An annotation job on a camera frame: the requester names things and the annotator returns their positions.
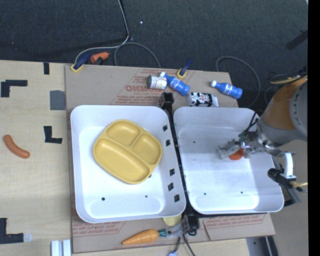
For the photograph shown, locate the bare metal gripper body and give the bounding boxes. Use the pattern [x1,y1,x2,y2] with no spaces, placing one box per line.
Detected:
[238,130,285,159]

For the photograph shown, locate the orange round toy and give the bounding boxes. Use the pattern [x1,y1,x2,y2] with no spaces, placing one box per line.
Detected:
[229,148,245,161]

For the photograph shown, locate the white plastic tray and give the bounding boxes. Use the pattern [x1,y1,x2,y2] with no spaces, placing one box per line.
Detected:
[172,106,285,216]
[70,104,187,224]

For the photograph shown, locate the cow print milk carton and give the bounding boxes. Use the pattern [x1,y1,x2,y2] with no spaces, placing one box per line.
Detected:
[186,91,220,108]

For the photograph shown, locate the blue bottle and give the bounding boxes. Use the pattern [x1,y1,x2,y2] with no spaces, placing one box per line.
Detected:
[210,79,244,100]
[159,71,192,97]

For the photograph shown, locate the yellow round toy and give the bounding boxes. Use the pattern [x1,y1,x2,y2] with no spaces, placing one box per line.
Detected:
[162,214,183,227]

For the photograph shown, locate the white can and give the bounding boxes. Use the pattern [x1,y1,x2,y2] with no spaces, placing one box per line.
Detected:
[146,74,168,91]

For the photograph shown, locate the yellow divided plate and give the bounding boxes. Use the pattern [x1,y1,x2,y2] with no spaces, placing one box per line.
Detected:
[92,119,164,185]

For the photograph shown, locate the orange carrot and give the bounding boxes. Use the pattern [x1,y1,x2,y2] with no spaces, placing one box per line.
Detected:
[121,228,167,246]

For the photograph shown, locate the brown cardboard board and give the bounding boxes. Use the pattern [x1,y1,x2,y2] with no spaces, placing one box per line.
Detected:
[64,64,276,254]

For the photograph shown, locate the orange sausage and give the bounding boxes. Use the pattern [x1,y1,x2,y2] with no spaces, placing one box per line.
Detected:
[2,134,31,160]

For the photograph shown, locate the black cylinder on white bracket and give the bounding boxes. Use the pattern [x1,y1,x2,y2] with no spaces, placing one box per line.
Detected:
[267,152,297,189]

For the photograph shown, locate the black block with wires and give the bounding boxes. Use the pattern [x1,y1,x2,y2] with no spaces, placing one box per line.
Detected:
[184,214,201,233]
[158,91,175,110]

